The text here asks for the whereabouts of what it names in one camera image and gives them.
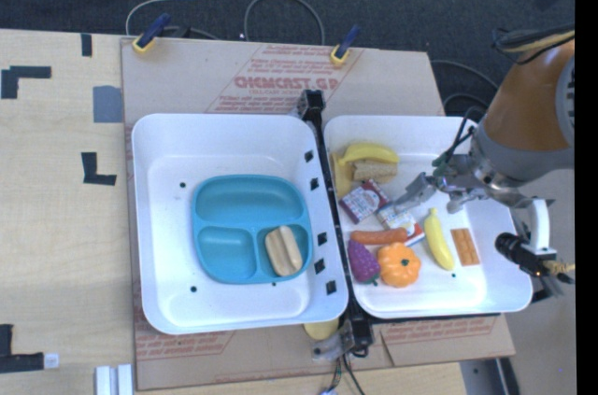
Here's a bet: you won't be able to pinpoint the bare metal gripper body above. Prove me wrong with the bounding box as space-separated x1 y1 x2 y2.
433 149 533 206

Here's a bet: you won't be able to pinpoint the white carton with orange print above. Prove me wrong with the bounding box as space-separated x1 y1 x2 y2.
375 202 426 247

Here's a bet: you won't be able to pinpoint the yellow banana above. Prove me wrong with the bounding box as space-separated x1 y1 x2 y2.
336 142 401 167
422 207 456 272

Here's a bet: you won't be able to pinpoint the brown bread slice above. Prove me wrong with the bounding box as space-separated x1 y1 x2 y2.
351 159 399 185

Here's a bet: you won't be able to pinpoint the orange biscuit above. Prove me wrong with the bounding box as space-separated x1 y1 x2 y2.
449 227 482 267

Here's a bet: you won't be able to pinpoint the red and white carton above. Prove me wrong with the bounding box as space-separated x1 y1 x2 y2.
337 178 392 225

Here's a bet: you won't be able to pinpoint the orange sausage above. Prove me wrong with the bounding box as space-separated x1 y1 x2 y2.
349 227 409 246

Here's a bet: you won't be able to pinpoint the yellow curved toy piece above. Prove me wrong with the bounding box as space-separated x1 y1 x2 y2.
330 151 355 199

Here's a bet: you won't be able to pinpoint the orange pumpkin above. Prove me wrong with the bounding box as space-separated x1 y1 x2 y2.
377 241 422 289

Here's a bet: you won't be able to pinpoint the thin black rod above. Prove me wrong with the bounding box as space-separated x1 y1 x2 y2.
308 106 362 324

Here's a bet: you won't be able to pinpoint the white plastic tray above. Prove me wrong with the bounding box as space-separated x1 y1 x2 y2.
322 115 534 320
131 112 349 335

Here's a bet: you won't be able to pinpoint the purple grapes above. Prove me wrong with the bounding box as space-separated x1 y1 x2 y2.
346 239 381 287

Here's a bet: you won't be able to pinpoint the tan hot dog bun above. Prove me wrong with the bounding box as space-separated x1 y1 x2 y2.
263 224 304 278

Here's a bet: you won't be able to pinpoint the yellow oval toy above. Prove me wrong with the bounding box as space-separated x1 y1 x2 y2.
303 317 340 341

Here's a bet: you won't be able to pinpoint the blue divided plate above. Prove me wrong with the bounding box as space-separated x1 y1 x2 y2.
191 174 314 285

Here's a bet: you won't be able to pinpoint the brown cardboard board red print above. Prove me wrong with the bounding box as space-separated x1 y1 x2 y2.
120 36 517 392

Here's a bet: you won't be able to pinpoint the black cylinder on white bracket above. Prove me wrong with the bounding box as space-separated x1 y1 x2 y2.
494 196 560 278

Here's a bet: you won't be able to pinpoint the black block with thin wires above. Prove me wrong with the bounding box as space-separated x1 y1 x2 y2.
297 89 327 122
347 312 376 351

